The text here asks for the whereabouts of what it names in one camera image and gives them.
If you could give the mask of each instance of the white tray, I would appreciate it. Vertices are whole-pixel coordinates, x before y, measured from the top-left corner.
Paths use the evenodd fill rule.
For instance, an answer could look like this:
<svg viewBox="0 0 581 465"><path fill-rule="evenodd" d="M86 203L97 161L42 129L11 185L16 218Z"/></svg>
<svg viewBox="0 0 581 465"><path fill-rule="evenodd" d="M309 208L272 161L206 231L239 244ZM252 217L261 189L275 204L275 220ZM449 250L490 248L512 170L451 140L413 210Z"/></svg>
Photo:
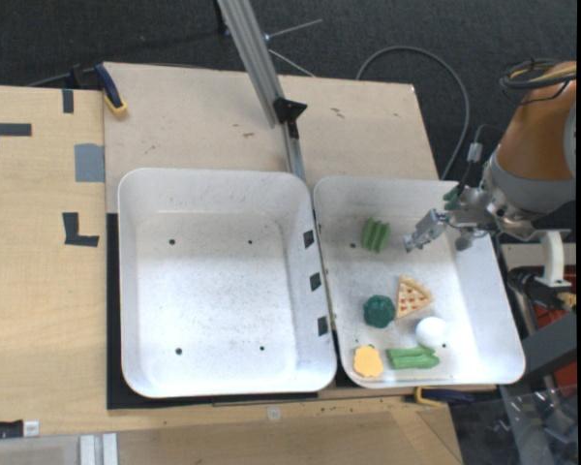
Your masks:
<svg viewBox="0 0 581 465"><path fill-rule="evenodd" d="M431 208L443 208L442 196L455 183L327 177L315 188L326 283L349 377L367 388L436 385L509 384L518 380L525 358L512 318L504 282L488 236L457 252L456 230L448 228L423 250L407 253L403 235ZM390 223L392 235L380 253L361 248L366 219ZM395 299L398 279L411 276L426 285L435 302L380 329L366 325L363 303L372 295ZM415 326L424 317L448 323L446 346L437 350L441 363L431 369L393 370L387 348L416 346ZM363 377L353 369L354 351L373 345L385 370Z"/></svg>
<svg viewBox="0 0 581 465"><path fill-rule="evenodd" d="M336 371L310 193L284 172L118 189L122 370L152 398L317 391Z"/></svg>

